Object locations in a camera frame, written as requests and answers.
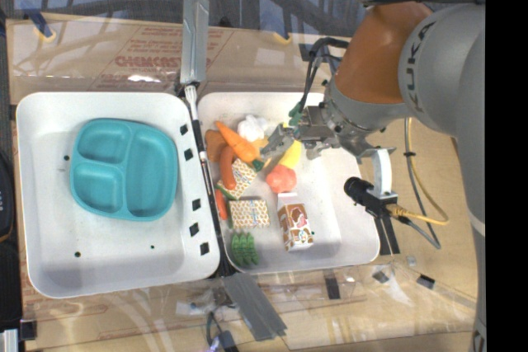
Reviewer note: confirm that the small orange carrot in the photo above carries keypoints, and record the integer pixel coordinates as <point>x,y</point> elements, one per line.
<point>222,205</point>

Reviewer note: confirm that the orange sausage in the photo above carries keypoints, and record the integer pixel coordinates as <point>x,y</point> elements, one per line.
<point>227,169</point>

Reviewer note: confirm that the red-orange tomato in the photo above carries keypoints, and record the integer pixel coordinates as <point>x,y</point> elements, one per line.
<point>281,179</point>

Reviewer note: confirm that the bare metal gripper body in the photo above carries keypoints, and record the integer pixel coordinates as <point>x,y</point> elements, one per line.
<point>319,130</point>

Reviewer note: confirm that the brown and white milk carton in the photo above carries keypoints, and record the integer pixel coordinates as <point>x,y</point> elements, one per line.
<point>295,224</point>

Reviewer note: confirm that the yellow toy fruit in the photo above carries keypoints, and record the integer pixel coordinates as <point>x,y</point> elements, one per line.
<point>292,156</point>

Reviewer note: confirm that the brown cardboard board red print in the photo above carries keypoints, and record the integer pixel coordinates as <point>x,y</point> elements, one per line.
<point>136,53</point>

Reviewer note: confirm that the brown bread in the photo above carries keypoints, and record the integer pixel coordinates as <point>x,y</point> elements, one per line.
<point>213,144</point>

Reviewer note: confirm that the green pea pods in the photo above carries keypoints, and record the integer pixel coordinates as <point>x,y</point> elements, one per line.
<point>244,249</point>

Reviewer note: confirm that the teal divided plate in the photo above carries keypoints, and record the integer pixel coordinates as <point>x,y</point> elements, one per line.
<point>148,169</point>

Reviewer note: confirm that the black cylinder on white bracket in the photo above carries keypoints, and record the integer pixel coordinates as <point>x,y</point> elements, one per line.
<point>359,189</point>

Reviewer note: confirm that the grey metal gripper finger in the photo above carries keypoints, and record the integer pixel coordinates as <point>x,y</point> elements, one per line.
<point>279,139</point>
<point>317,151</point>

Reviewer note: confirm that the white plastic tray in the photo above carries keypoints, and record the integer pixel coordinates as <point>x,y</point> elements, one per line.
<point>338,226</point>
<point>123,255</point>

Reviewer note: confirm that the white garlic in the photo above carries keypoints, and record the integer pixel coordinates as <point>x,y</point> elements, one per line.
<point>251,128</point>

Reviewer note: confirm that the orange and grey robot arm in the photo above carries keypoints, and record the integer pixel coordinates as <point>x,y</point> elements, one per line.
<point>441,66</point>

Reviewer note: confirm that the orange patterned small carton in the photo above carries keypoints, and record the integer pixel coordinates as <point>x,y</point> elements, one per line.
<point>249,213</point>
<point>244,176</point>

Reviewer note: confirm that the large orange carrot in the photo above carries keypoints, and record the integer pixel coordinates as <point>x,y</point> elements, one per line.
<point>237,144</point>

